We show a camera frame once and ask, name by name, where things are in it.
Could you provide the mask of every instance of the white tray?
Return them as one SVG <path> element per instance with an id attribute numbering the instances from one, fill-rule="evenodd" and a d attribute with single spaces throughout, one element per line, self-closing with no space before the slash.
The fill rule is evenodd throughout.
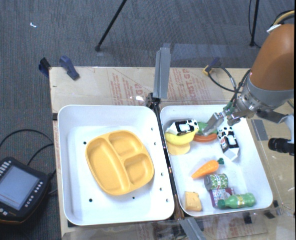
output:
<path id="1" fill-rule="evenodd" d="M 196 119 L 206 123 L 214 112 L 221 112 L 225 105 L 170 105 L 161 110 L 160 119 L 163 131 L 179 120 Z M 170 163 L 173 171 L 176 189 L 182 209 L 189 215 L 201 217 L 232 212 L 265 209 L 272 203 L 272 191 L 263 169 L 258 151 L 253 141 L 246 119 L 232 126 L 239 144 L 240 152 L 236 159 L 230 161 L 220 147 L 219 141 L 208 143 L 192 141 L 190 151 L 186 154 L 171 155 Z M 224 159 L 216 174 L 225 173 L 228 176 L 229 188 L 235 194 L 251 192 L 257 203 L 252 207 L 239 209 L 219 209 L 212 206 L 209 191 L 204 186 L 204 177 L 192 179 L 191 175 L 209 160 Z M 185 191 L 197 192 L 201 200 L 202 210 L 185 210 Z"/>
<path id="2" fill-rule="evenodd" d="M 68 105 L 58 114 L 63 206 L 75 225 L 103 225 L 157 221 L 174 211 L 173 194 L 157 117 L 145 106 Z M 86 161 L 86 144 L 116 130 L 138 136 L 149 152 L 154 177 L 124 195 L 102 191 Z"/>

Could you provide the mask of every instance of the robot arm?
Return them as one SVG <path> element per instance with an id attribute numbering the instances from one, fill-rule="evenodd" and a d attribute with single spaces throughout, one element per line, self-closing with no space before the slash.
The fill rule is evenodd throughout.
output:
<path id="1" fill-rule="evenodd" d="M 246 76 L 241 94 L 223 112 L 214 113 L 203 129 L 207 136 L 227 118 L 230 126 L 254 115 L 274 123 L 289 121 L 289 115 L 273 111 L 294 97 L 294 25 L 275 26 L 263 43 Z M 293 127 L 289 127 L 293 136 Z"/>

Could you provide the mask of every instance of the metal stand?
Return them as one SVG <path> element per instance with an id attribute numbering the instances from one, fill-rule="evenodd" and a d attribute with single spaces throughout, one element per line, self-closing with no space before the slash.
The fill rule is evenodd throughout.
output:
<path id="1" fill-rule="evenodd" d="M 110 22 L 110 24 L 108 25 L 106 31 L 104 32 L 103 36 L 101 37 L 101 40 L 100 40 L 99 43 L 95 46 L 95 48 L 94 48 L 95 51 L 98 52 L 98 51 L 100 50 L 100 46 L 101 46 L 101 44 L 103 43 L 104 39 L 106 38 L 107 34 L 109 33 L 110 28 L 112 27 L 114 21 L 117 19 L 118 15 L 119 15 L 119 13 L 121 12 L 121 10 L 122 10 L 124 4 L 126 3 L 126 1 L 127 1 L 127 0 L 123 0 L 122 3 L 120 4 L 120 6 L 119 6 L 117 12 L 115 13 L 113 19 L 111 20 L 111 22 Z"/>
<path id="2" fill-rule="evenodd" d="M 255 9 L 254 9 L 254 17 L 253 17 L 253 25 L 252 25 L 252 33 L 251 33 L 251 41 L 250 41 L 250 44 L 249 44 L 251 47 L 255 46 L 254 34 L 256 32 L 258 8 L 259 8 L 259 0 L 256 0 L 256 6 L 255 6 Z"/>

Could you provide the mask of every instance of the toy carrot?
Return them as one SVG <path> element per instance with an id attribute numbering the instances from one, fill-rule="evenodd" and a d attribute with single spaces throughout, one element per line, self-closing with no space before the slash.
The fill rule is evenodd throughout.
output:
<path id="1" fill-rule="evenodd" d="M 198 170 L 196 170 L 191 177 L 195 179 L 195 178 L 213 173 L 219 168 L 219 165 L 223 165 L 223 164 L 224 164 L 223 158 L 219 158 L 218 161 L 210 160 L 210 161 L 206 162 Z"/>

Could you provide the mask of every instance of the yellow plate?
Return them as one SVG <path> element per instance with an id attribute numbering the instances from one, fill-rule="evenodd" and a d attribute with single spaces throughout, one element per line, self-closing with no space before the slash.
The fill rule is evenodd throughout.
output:
<path id="1" fill-rule="evenodd" d="M 150 154 L 130 131 L 117 130 L 92 139 L 86 159 L 100 188 L 118 196 L 148 183 L 154 175 Z"/>

